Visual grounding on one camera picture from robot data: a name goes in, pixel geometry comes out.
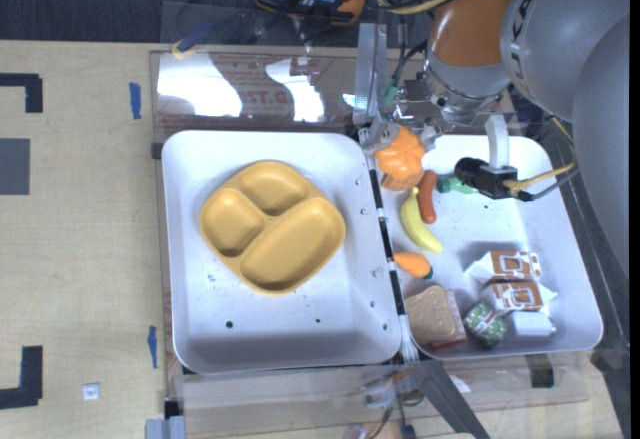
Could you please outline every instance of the toy sausage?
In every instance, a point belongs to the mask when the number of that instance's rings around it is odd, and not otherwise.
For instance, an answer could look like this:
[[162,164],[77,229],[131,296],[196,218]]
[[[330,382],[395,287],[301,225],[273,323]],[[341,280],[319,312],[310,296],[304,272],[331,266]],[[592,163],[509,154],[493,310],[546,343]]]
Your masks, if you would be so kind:
[[436,221],[436,211],[433,207],[433,189],[438,181],[438,175],[431,169],[425,171],[420,183],[418,183],[418,208],[420,217],[427,224]]

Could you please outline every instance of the food package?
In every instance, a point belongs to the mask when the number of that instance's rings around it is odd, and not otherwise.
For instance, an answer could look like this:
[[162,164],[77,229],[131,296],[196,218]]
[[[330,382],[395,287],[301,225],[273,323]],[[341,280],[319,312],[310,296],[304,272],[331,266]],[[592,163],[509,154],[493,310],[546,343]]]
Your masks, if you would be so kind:
[[495,281],[539,279],[542,271],[538,255],[527,251],[489,251],[467,267],[465,274],[482,284]]
[[517,338],[550,338],[556,333],[553,320],[540,311],[513,311],[506,321],[510,334]]
[[535,281],[489,284],[480,299],[500,316],[511,311],[540,311],[557,293]]
[[449,308],[447,291],[438,285],[405,300],[411,334],[419,345],[449,341],[458,335],[456,319]]
[[500,343],[508,331],[507,322],[485,302],[473,306],[464,317],[463,324],[469,334],[488,348]]

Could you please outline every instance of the blue tape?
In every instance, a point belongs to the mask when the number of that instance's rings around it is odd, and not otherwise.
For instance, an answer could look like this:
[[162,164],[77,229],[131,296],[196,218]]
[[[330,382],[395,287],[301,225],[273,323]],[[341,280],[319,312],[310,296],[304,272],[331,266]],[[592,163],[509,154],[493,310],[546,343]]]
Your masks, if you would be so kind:
[[158,367],[158,339],[156,337],[156,328],[149,326],[149,336],[147,336],[147,344],[149,345],[149,351],[151,352],[151,361],[153,362],[154,369]]
[[182,39],[177,49],[180,53],[184,53],[187,50],[190,50],[194,46],[198,44],[202,44],[202,42],[207,38],[207,36],[216,28],[218,28],[218,22],[210,19],[208,21],[203,21],[196,28],[194,28],[191,32],[189,32],[184,39]]
[[142,109],[142,97],[140,94],[140,85],[135,82],[129,82],[129,100],[131,102],[131,112],[134,119],[142,119],[140,110]]

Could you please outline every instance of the black cord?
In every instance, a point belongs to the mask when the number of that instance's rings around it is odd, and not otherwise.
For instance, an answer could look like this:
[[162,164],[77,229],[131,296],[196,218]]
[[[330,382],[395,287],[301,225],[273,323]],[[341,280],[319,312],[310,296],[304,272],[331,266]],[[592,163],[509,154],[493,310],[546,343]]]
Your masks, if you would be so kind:
[[392,85],[394,87],[398,87],[400,83],[400,78],[402,77],[402,70],[404,69],[404,66],[406,65],[406,63],[411,59],[411,57],[413,57],[416,53],[425,52],[426,50],[427,50],[427,41],[424,40],[421,43],[415,45],[413,48],[411,48],[406,55],[400,58],[400,60],[398,61],[398,65],[396,66],[396,69],[394,70],[391,76]]
[[400,423],[404,427],[407,424],[407,417],[404,414],[404,406],[400,401],[398,402],[398,409],[400,410]]
[[367,434],[366,439],[374,439],[375,437],[378,437],[378,435],[380,435],[380,432],[382,432],[382,429],[384,428],[384,426],[389,421],[391,414],[393,414],[393,405],[385,409],[384,414],[382,415],[382,419],[380,420],[380,424],[378,425],[378,428],[372,435]]
[[[311,34],[306,35],[305,37],[303,37],[302,38],[302,42],[303,42],[303,44],[309,44],[309,43],[312,43],[312,42],[316,42],[316,41],[318,41],[319,38],[321,38],[324,35],[331,34],[331,33],[338,32],[338,31],[342,31],[342,30],[344,30],[344,27],[338,27],[338,26],[335,26],[335,25],[326,25],[326,26],[324,26],[324,27],[322,27],[320,29],[317,29],[316,31],[312,32]],[[355,42],[345,41],[343,43],[343,46],[355,48],[355,47],[357,47],[357,41],[355,41]]]
[[424,400],[424,394],[421,391],[414,390],[409,393],[403,393],[398,397],[398,401],[402,407],[416,407]]
[[406,51],[407,51],[407,36],[408,36],[408,32],[407,32],[407,19],[405,16],[400,16],[399,19],[399,25],[398,25],[398,32],[399,32],[399,36],[400,36],[400,59],[398,61],[398,67],[396,68],[396,70],[393,72],[393,75],[391,76],[392,81],[393,81],[393,85],[395,87],[398,86],[398,83],[400,82],[400,76],[402,73],[402,66],[404,66],[403,60],[404,57],[406,55]]
[[[216,28],[216,21],[214,21],[213,18],[210,18],[207,21],[199,23],[195,28],[191,29],[186,34],[184,34],[184,35],[182,34],[182,30],[183,29],[181,27],[181,23],[182,23],[182,20],[183,20],[183,16],[184,16],[185,10],[188,8],[189,5],[200,4],[203,1],[206,1],[206,0],[187,0],[186,4],[183,5],[182,7],[180,7],[180,9],[178,10],[178,13],[176,14],[176,19],[174,20],[174,24],[175,24],[175,30],[176,30],[178,36],[181,39],[184,39],[185,37],[189,37],[189,36],[197,37],[197,39],[195,41],[187,43],[188,46],[184,47],[185,50],[189,48],[189,45],[200,44],[204,39],[206,39],[206,37],[209,35],[209,32],[207,32],[207,28],[210,31],[213,31]],[[246,0],[245,3],[241,3],[240,0],[235,0],[235,8],[236,9],[252,8],[252,6],[253,6],[253,0]],[[236,24],[234,30],[237,32],[239,29],[240,29],[240,25]],[[241,36],[238,36],[236,34],[235,36],[232,36],[232,39],[233,39],[233,41],[235,43],[238,43],[240,37]]]

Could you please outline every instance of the black tape marking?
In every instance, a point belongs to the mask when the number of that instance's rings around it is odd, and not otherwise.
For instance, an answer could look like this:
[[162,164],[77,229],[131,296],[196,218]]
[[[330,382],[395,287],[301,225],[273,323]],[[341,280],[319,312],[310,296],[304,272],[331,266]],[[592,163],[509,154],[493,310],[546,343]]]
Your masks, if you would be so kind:
[[41,114],[42,78],[35,73],[0,73],[0,87],[24,87],[24,111]]
[[0,409],[38,405],[42,398],[42,346],[22,347],[20,385],[0,390]]
[[0,195],[29,195],[31,141],[0,138]]

